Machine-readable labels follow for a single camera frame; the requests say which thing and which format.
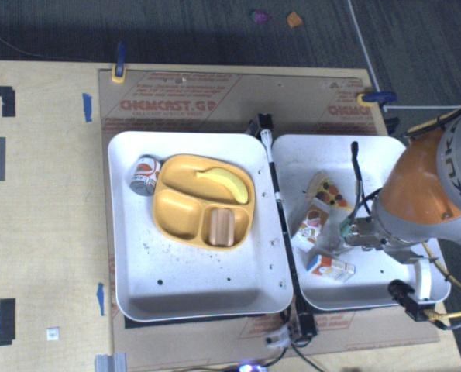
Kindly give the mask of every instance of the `banana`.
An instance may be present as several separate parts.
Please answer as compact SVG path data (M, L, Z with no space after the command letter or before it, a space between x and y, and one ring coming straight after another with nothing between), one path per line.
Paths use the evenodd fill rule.
M249 195L244 183L232 172L223 168L212 168L205 172L196 172L196 177L205 177L218 182L230 190L233 197L239 204L246 204Z

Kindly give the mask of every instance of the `can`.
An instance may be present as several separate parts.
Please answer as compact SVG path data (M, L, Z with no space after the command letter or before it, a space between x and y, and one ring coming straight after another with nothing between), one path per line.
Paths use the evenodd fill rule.
M138 195L153 195L160 168L161 163L151 156L140 157L137 161L136 172L130 181L130 188Z

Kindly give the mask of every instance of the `wooden table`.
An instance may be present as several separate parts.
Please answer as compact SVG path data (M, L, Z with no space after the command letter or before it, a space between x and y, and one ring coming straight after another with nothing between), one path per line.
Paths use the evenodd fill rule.
M0 98L6 150L5 180L0 181L0 299L16 302L15 339L11 346L0 346L0 370L91 371L97 354L114 353L111 305L105 301L101 315L97 298L102 284L110 299L98 103L98 70L110 67L0 61L0 86L16 91L16 117L2 117ZM83 94L91 96L90 122L84 119ZM46 338L53 327L60 329L59 340ZM313 358L327 371L461 370L453 334L440 331L439 336L438 343ZM297 357L270 369L309 370Z

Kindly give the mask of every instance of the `pizza slice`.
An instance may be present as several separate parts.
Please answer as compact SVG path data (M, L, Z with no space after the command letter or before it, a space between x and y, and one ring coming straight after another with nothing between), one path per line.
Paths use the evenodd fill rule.
M326 172L320 171L309 183L306 197L309 201L313 198L330 205L332 208L352 210L339 188L330 181Z

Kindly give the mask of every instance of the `orange divided plate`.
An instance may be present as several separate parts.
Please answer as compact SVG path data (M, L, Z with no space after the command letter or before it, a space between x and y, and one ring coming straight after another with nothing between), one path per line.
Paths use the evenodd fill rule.
M246 186L248 202L239 204L224 185L197 172L223 168L236 175ZM249 175L224 161L190 154L167 159L154 191L153 221L167 237L211 250L232 250L241 245L251 228L254 213L254 184ZM214 208L231 209L235 216L235 239L232 246L209 243L211 214Z

